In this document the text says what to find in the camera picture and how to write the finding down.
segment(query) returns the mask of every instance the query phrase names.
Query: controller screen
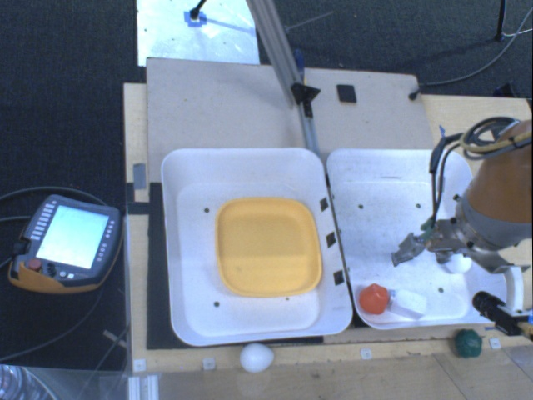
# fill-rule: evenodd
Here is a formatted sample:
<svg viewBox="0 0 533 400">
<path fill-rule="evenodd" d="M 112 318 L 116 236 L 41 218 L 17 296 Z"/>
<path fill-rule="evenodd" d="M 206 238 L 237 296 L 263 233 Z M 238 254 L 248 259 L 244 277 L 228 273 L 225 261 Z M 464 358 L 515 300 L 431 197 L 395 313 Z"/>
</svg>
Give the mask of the controller screen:
<svg viewBox="0 0 533 400">
<path fill-rule="evenodd" d="M 107 215 L 59 205 L 37 257 L 89 269 L 108 219 Z"/>
</svg>

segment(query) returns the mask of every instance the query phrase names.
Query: black bracket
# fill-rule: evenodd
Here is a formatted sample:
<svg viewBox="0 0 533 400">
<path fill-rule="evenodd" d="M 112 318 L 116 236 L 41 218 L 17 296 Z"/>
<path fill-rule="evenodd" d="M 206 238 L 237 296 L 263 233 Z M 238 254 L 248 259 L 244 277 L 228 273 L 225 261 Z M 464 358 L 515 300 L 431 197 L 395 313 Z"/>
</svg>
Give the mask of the black bracket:
<svg viewBox="0 0 533 400">
<path fill-rule="evenodd" d="M 306 86 L 301 83 L 294 83 L 291 86 L 292 96 L 296 100 L 296 103 L 300 105 L 303 103 L 304 114 L 308 118 L 313 118 L 313 109 L 311 107 L 311 101 L 316 98 L 316 95 L 320 93 L 320 89 Z"/>
</svg>

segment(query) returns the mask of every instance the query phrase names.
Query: black floor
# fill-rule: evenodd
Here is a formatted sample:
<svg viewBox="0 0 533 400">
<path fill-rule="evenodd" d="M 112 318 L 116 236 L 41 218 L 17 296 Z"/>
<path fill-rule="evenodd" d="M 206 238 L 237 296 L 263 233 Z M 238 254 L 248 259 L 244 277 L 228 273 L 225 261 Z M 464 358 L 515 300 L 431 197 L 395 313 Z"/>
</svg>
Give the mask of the black floor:
<svg viewBox="0 0 533 400">
<path fill-rule="evenodd" d="M 465 76 L 509 43 L 496 42 L 501 0 L 275 0 L 289 40 L 310 67 L 412 73 L 420 83 Z M 508 0 L 513 33 L 533 0 Z M 531 17 L 524 28 L 531 27 Z M 124 209 L 122 85 L 145 81 L 137 67 L 136 0 L 0 0 L 0 195 L 19 188 L 79 188 Z M 262 51 L 262 61 L 266 62 Z M 531 98 L 531 33 L 499 61 L 463 82 L 424 93 L 491 96 L 512 85 Z M 43 195 L 0 203 L 0 218 L 32 213 Z M 7 258 L 22 226 L 2 224 Z M 125 327 L 123 262 L 94 313 L 61 341 L 5 363 L 57 368 L 97 366 L 112 343 L 102 331 Z M 67 331 L 100 291 L 73 297 L 21 291 L 0 270 L 0 362 Z M 123 365 L 116 348 L 105 369 Z"/>
</svg>

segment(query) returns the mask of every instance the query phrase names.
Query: orange oval dish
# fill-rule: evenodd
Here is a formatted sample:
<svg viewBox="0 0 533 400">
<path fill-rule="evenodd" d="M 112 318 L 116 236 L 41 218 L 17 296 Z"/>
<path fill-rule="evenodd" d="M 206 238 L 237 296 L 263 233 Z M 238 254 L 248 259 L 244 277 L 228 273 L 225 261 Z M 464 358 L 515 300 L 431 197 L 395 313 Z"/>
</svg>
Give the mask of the orange oval dish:
<svg viewBox="0 0 533 400">
<path fill-rule="evenodd" d="M 315 219 L 301 202 L 279 197 L 224 203 L 216 220 L 218 272 L 234 293 L 280 297 L 309 292 L 322 259 Z"/>
<path fill-rule="evenodd" d="M 379 284 L 371 284 L 361 290 L 359 305 L 370 314 L 382 314 L 389 303 L 389 292 Z"/>
</svg>

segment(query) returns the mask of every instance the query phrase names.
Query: green ball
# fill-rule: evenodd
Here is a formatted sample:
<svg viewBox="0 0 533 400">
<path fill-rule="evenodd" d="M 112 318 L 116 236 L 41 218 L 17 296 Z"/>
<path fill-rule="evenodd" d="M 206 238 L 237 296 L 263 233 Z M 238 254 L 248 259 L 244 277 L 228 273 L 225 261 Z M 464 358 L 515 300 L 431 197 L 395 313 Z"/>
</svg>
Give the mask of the green ball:
<svg viewBox="0 0 533 400">
<path fill-rule="evenodd" d="M 475 330 L 461 329 L 456 334 L 456 349 L 461 357 L 479 357 L 483 341 Z"/>
</svg>

